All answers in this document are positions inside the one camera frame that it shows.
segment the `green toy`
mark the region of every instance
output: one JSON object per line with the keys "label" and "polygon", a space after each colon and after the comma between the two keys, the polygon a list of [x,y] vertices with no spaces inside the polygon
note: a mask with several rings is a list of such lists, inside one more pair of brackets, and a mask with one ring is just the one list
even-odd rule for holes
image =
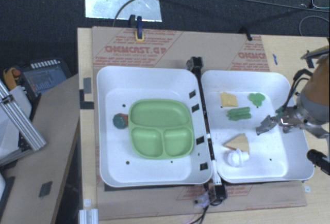
{"label": "green toy", "polygon": [[241,107],[241,108],[234,108],[227,112],[227,117],[229,120],[238,121],[240,119],[251,119],[250,108]]}
{"label": "green toy", "polygon": [[262,93],[249,94],[249,100],[257,107],[260,107],[265,99],[266,98]]}
{"label": "green toy", "polygon": [[149,159],[173,159],[188,155],[194,146],[189,109],[165,99],[136,101],[128,114],[133,149]]}
{"label": "green toy", "polygon": [[113,125],[118,129],[124,129],[128,126],[128,115],[118,113],[113,119]]}

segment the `display screen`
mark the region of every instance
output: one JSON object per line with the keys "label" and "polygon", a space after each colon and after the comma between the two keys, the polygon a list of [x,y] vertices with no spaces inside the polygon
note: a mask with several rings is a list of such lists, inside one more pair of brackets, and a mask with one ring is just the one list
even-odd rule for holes
{"label": "display screen", "polygon": [[37,96],[45,93],[67,79],[60,66],[41,68],[24,72],[32,91]]}

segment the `dark floor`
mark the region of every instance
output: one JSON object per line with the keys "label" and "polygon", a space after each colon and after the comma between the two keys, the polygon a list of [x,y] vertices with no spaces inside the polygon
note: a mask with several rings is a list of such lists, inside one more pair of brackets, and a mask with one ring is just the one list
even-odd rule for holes
{"label": "dark floor", "polygon": [[[308,7],[311,0],[258,0]],[[315,0],[329,6],[329,0]],[[299,35],[306,16],[329,20],[329,12],[295,10],[234,0],[160,0],[163,22],[146,28],[251,34]],[[112,20],[85,18],[85,0],[0,0],[0,70],[20,61],[61,57],[77,73],[77,28],[111,26]],[[117,26],[127,26],[117,21]],[[329,23],[310,18],[302,25],[306,36],[329,37]],[[78,207],[78,162],[74,156],[57,223],[75,223]],[[72,208],[67,214],[65,209]]]}

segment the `green divided plate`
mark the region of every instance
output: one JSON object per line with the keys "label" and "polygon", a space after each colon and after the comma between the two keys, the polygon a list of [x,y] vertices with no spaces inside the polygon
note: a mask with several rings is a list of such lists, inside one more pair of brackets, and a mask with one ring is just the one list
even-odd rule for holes
{"label": "green divided plate", "polygon": [[194,145],[189,110],[176,100],[136,101],[129,109],[128,128],[134,150],[144,158],[180,158]]}

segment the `white tray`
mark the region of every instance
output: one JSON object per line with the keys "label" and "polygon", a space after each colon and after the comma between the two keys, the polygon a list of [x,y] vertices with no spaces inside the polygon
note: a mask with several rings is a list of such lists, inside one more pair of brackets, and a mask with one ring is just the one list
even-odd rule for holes
{"label": "white tray", "polygon": [[[212,136],[214,155],[220,176],[231,183],[270,182],[309,179],[314,173],[307,159],[308,145],[302,130],[284,134],[276,126],[257,136],[255,128],[267,116],[283,105],[290,90],[286,78],[277,73],[242,71],[207,71],[202,85]],[[221,92],[236,95],[239,107],[249,106],[252,118],[229,121],[226,113],[232,107],[221,108]],[[263,93],[266,99],[257,108],[248,100],[250,93]],[[243,167],[232,167],[227,162],[230,151],[224,143],[245,133],[249,142],[250,159]]]}
{"label": "white tray", "polygon": [[[156,69],[109,66],[97,75],[100,126],[100,172],[103,181],[114,187],[144,185],[202,184],[212,174],[200,92],[195,76],[182,69]],[[147,159],[131,146],[128,128],[117,129],[115,114],[128,114],[130,106],[141,99],[172,99],[185,104],[191,112],[194,147],[178,159]],[[192,112],[192,106],[199,110]],[[196,139],[204,142],[196,144]],[[201,164],[207,169],[201,170]]]}

